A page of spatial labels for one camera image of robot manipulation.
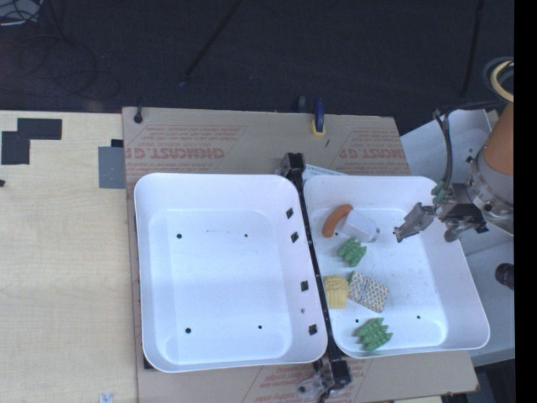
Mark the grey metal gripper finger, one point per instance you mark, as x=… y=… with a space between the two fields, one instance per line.
x=413 y=223
x=454 y=232

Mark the white plastic tray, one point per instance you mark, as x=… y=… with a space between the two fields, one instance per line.
x=403 y=275
x=222 y=275

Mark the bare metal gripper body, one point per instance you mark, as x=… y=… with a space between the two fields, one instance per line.
x=463 y=210

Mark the black cylinder on white bracket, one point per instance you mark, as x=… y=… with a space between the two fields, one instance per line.
x=505 y=275

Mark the brown cardboard board red print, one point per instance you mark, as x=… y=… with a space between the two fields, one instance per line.
x=260 y=145

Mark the patterned white packet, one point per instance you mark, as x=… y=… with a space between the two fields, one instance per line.
x=369 y=292

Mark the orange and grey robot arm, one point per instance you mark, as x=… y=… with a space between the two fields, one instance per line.
x=499 y=145

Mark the green toy pea pods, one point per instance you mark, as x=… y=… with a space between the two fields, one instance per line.
x=351 y=251
x=373 y=334

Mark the orange toy sausage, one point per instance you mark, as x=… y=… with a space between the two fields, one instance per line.
x=335 y=221

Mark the thin black rod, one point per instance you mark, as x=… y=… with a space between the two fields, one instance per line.
x=315 y=258

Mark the clear plastic bottle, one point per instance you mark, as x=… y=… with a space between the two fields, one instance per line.
x=361 y=226

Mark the yellow toy corn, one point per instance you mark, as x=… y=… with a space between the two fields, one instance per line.
x=336 y=291

